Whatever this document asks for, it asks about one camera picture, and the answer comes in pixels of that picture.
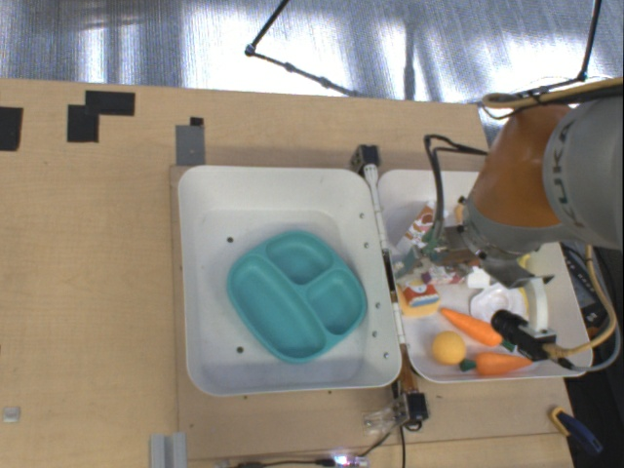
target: black tape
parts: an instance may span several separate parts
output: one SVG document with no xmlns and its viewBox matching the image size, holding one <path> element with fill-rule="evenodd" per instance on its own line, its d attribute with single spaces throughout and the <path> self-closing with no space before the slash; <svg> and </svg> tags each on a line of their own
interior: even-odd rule
<svg viewBox="0 0 624 468">
<path fill-rule="evenodd" d="M 85 94 L 87 114 L 112 114 L 135 116 L 135 94 L 127 92 L 101 92 L 88 90 Z"/>
<path fill-rule="evenodd" d="M 0 107 L 0 151 L 17 151 L 20 147 L 21 107 Z"/>
<path fill-rule="evenodd" d="M 67 106 L 67 142 L 98 142 L 99 118 L 84 105 Z"/>
</svg>

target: blue handle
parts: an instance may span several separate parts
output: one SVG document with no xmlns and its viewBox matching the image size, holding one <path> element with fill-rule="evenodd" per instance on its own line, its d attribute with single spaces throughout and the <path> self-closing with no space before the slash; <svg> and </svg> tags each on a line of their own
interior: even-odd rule
<svg viewBox="0 0 624 468">
<path fill-rule="evenodd" d="M 603 451 L 603 445 L 594 434 L 578 419 L 565 412 L 559 412 L 557 419 L 560 420 L 570 436 L 580 444 L 589 455 L 597 456 Z"/>
</svg>

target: orange carrot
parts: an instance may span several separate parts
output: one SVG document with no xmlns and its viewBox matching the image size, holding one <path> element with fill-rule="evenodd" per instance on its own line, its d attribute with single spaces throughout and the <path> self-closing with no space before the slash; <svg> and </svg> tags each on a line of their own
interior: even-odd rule
<svg viewBox="0 0 624 468">
<path fill-rule="evenodd" d="M 483 352 L 475 358 L 477 372 L 482 376 L 496 376 L 525 368 L 532 364 L 526 357 L 495 352 Z"/>
<path fill-rule="evenodd" d="M 503 341 L 503 337 L 485 321 L 475 319 L 474 317 L 460 312 L 455 312 L 449 308 L 441 308 L 440 313 L 445 316 L 456 328 L 462 330 L 468 334 L 468 336 L 476 339 L 483 345 L 495 347 L 500 345 Z"/>
</svg>

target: wooden tabletop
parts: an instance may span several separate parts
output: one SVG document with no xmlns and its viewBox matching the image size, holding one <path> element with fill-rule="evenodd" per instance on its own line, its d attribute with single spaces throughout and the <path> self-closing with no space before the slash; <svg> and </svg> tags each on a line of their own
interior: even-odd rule
<svg viewBox="0 0 624 468">
<path fill-rule="evenodd" d="M 136 113 L 100 116 L 99 143 L 67 142 L 67 105 L 87 90 L 134 92 Z M 19 422 L 0 423 L 3 468 L 144 467 L 150 434 L 188 431 L 176 379 L 176 125 L 204 118 L 215 165 L 343 168 L 358 144 L 375 143 L 384 171 L 428 168 L 424 134 L 486 145 L 466 105 L 0 80 L 0 106 L 23 108 L 19 150 L 0 152 L 0 408 L 21 408 Z M 445 168 L 480 163 L 449 157 Z M 547 417 L 569 410 L 561 379 L 419 383 L 431 419 L 408 436 L 408 466 L 572 466 Z M 362 414 L 388 397 L 206 396 L 201 407 L 224 426 L 211 449 L 189 442 L 189 466 L 366 446 Z M 344 419 L 330 424 L 326 411 Z M 288 423 L 304 412 L 305 428 Z M 285 448 L 261 445 L 256 433 L 278 424 Z M 397 442 L 373 466 L 400 466 Z"/>
</svg>

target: yellow and blue tool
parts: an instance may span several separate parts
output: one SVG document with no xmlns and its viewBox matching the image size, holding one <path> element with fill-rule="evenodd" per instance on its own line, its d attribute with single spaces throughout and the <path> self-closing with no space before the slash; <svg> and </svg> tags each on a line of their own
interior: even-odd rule
<svg viewBox="0 0 624 468">
<path fill-rule="evenodd" d="M 603 445 L 594 434 L 578 419 L 566 414 L 563 408 L 551 410 L 550 418 L 560 432 L 574 439 L 589 455 L 597 456 L 603 451 Z"/>
</svg>

